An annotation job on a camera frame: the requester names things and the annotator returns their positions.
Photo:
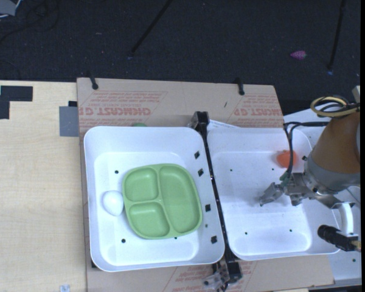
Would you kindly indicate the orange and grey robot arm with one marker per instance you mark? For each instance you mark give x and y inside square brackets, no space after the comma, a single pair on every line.
[337,144]

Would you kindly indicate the white egg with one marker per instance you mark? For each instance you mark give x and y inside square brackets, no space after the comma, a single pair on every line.
[113,202]

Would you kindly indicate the white paper slip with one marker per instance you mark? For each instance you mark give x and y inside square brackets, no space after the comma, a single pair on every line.
[223,124]

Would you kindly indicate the orange toy fruit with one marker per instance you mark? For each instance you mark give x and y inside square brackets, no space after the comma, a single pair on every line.
[283,159]

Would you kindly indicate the black cylinder on white bracket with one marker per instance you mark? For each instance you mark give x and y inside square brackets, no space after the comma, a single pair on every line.
[337,237]

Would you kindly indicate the green divided plate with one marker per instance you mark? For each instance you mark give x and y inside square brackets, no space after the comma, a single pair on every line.
[162,201]

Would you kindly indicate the white plastic tray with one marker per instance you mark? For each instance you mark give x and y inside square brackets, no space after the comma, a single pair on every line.
[109,144]
[261,224]

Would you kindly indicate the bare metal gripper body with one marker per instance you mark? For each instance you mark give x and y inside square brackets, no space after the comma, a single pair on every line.
[302,185]

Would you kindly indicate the green round toy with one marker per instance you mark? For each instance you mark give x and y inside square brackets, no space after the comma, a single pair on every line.
[139,124]

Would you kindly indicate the thin black rod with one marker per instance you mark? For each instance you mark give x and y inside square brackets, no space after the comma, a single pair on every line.
[215,187]

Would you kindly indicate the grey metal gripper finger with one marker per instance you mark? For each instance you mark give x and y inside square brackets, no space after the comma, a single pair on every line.
[297,200]
[270,195]

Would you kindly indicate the purple toy grapes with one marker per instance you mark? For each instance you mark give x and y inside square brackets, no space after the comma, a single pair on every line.
[298,55]

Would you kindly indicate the brown cardboard board red print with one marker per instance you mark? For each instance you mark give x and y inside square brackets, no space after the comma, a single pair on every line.
[176,105]

